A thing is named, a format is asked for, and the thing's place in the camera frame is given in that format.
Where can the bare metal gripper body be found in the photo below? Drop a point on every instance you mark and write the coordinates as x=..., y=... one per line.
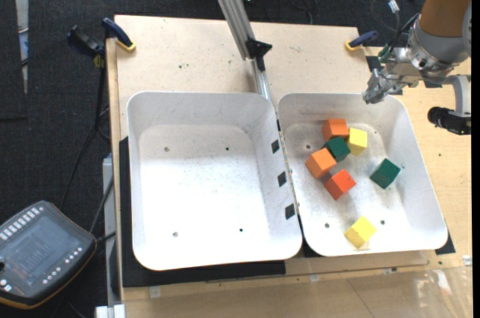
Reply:
x=407, y=69

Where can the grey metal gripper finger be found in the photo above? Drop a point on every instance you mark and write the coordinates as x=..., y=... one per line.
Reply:
x=383, y=88
x=369, y=91

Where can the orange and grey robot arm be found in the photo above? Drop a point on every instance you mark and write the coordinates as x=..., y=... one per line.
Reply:
x=446, y=5

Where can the orange cube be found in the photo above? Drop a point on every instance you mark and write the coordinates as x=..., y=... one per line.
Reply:
x=319, y=162
x=335, y=127

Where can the yellow cube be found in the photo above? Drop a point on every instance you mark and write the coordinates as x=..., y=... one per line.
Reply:
x=360, y=232
x=357, y=140

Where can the green cube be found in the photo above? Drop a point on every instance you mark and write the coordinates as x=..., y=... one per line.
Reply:
x=339, y=148
x=385, y=174

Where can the red-orange cube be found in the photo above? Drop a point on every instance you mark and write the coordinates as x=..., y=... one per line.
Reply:
x=340, y=183

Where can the thin black and white rod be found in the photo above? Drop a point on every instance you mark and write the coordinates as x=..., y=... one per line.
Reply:
x=264, y=84

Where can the white plastic tray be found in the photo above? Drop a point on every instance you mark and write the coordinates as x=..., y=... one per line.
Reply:
x=405, y=211
x=202, y=189

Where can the pale wood board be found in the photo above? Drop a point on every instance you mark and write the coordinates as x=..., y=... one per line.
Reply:
x=187, y=57

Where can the black cylinder on white bracket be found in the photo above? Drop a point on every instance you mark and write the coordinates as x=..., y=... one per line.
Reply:
x=450, y=117

